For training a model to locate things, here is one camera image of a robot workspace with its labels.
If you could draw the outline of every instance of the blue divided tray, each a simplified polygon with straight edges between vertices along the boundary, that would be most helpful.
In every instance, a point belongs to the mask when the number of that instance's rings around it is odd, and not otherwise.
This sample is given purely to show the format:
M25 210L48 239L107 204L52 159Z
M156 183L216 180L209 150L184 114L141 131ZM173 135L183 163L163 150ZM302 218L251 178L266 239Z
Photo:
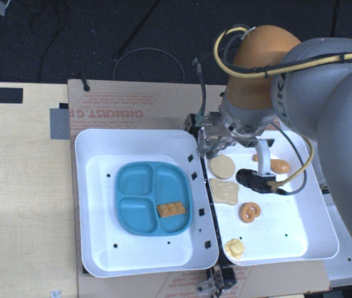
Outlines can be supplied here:
M115 199L121 224L134 234L161 236L185 231L192 220L191 188L185 173L164 162L133 162L116 177ZM185 214L160 217L157 205L181 201Z

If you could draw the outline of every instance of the food item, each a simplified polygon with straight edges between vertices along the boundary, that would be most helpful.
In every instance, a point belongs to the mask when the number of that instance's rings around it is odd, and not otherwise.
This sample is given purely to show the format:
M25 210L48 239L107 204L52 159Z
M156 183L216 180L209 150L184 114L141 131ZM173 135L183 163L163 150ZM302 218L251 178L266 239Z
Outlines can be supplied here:
M253 161L258 161L257 155L253 155ZM277 174L288 173L290 170L290 164L286 160L271 159L271 169Z
M235 205L238 203L239 185L236 182L210 179L210 190L215 203Z
M260 206L254 202L244 203L239 210L239 216L244 223L250 223L254 221L256 217L261 214Z
M225 251L228 255L239 260L245 251L245 246L240 240L232 238L225 244Z
M210 172L219 179L229 179L235 173L235 163L229 156L217 155L209 161Z
M160 217L186 213L186 209L180 201L157 205L156 208L158 209Z

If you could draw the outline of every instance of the white tray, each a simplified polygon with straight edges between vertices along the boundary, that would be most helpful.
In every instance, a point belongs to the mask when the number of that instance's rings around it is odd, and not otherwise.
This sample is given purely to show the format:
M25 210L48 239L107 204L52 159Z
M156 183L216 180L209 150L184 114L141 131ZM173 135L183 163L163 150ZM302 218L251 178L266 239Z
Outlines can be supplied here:
M106 278L207 269L216 263L219 247L192 135L183 130L87 129L77 136L75 149L82 261L90 274ZM123 165L135 161L167 162L185 172L193 210L187 230L157 237L123 228L115 206L115 179Z
M293 132L286 133L305 162L308 158L305 142ZM271 158L286 160L291 165L289 173L277 174L277 181L286 179L301 167L296 153L280 132L265 131L259 138L275 139L269 148ZM238 144L219 154L229 156L235 163L236 171L242 168L258 170L257 162L253 161L253 155L256 154L254 148ZM207 159L205 164L208 178L214 178ZM226 181L236 182L235 175ZM281 188L294 191L302 182L303 174L300 174ZM292 196L260 194L241 184L239 188L238 204L214 204L223 247L232 238L241 240L245 246L240 260L226 255L232 263L249 266L327 259L337 254L338 239L312 165L307 168L305 188ZM239 209L246 202L255 202L261 207L261 215L251 223L244 223L239 218Z

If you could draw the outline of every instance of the robotic arm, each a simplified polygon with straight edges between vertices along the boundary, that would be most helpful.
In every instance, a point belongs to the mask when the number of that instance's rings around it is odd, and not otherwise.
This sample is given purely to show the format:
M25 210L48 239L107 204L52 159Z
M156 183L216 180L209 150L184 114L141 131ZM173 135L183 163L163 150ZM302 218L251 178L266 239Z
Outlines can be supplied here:
M242 42L229 64L219 45L235 33ZM301 42L273 25L235 26L219 35L214 57L230 77L219 111L210 112L199 130L201 157L211 159L237 143L255 147L258 171L239 171L237 180L260 193L279 192L270 174L273 141L257 138L278 117L307 141L312 153L301 170L318 162L315 171L352 237L352 39Z

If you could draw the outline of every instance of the yellow cable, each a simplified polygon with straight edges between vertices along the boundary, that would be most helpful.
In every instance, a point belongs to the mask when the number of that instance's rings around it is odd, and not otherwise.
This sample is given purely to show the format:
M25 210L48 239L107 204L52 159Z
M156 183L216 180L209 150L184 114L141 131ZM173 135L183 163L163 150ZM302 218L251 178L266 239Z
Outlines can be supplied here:
M310 155L309 155L307 161L304 163L304 165L299 170L297 170L294 174L289 176L287 179L285 179L283 181L268 181L267 185L269 185L273 191L275 191L277 188L285 185L289 181L292 181L293 179L295 179L299 174L301 174L301 172L303 172L305 169L307 169L308 165L312 162L312 160L314 158L314 148L313 148L311 142L308 140L308 138L303 137L303 139L308 143L308 146L310 147Z
M220 45L220 41L222 40L224 35L227 35L227 34L230 34L233 32L238 32L238 31L246 32L246 31L248 31L248 29L246 29L245 27L235 27L230 30L226 30L219 35L219 37L217 38L217 40L214 43L214 59L215 59L216 63L224 72L226 72L227 74L229 74L231 76L237 77L237 78L263 78L263 77L267 77L267 76L271 76L271 75L288 73L288 72L293 72L293 71L297 71L297 70L303 70L305 68L311 68L311 67L315 67L315 66L322 65L322 64L335 63L335 62L342 61L342 60L352 60L352 53L349 53L349 54L345 54L345 55L332 55L332 56L328 56L325 58L320 58L318 60L311 61L309 63L291 65L291 66L288 66L285 68L268 70L267 72L239 73L239 72L233 71L230 68L226 67L223 64L223 62L219 56L219 45Z

